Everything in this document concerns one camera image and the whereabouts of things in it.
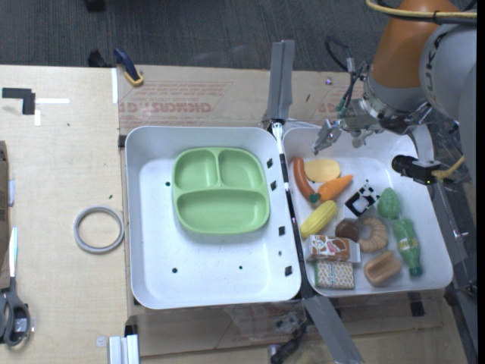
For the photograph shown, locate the grey tape roll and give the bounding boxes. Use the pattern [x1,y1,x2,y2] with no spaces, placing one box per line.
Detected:
[73,205,126,255]

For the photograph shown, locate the brown cardboard board, red print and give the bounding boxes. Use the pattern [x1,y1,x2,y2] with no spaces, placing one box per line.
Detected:
[116,64,445,358]

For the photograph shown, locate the yellow biscuit packet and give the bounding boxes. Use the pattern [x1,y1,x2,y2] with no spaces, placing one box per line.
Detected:
[313,259,355,290]

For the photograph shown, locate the grey handled scissors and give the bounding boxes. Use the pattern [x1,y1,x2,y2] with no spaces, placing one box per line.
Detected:
[0,225,33,348]

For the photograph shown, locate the white plastic tray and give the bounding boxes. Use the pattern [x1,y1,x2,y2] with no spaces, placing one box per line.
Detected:
[124,125,302,311]
[281,124,455,299]

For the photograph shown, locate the orange toy carrot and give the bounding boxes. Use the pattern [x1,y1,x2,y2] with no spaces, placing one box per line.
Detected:
[317,174,355,202]

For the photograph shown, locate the tan toy croissant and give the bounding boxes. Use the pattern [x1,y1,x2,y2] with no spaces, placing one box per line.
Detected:
[357,216,390,254]

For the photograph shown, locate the green toy bottle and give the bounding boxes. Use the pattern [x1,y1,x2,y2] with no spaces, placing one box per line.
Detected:
[391,218,424,278]

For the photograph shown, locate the green divided plate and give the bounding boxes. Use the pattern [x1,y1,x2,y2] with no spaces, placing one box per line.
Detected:
[171,146,271,236]

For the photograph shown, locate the yellow toy corn cob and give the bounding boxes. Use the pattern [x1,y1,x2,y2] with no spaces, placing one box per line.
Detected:
[299,199,339,240]

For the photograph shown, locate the black cylinder on white bracket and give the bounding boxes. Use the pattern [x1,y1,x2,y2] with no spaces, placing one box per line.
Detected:
[391,123,443,186]

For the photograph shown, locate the orange and white carton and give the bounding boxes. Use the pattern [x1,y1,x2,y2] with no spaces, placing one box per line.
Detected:
[304,234,362,264]

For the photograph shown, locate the yellow toy potato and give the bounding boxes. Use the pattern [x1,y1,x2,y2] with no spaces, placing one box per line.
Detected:
[304,158,342,184]

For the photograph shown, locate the red toy sausage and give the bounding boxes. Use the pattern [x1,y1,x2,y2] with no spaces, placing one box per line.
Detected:
[293,157,321,205]

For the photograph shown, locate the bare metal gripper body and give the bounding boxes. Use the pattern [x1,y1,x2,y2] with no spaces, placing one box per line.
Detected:
[336,93,414,136]

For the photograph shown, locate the green toy grapes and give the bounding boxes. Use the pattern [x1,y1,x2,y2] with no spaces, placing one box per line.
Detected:
[376,187,402,221]

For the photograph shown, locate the tan toy hot dog bun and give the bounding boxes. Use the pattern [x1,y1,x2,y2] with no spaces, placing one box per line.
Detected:
[363,249,403,288]

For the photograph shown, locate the brown toy chocolate ball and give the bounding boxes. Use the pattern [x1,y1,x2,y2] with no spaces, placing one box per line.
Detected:
[334,218,361,243]

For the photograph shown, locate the black and white carton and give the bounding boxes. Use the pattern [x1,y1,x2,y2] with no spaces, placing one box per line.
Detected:
[344,180,381,218]

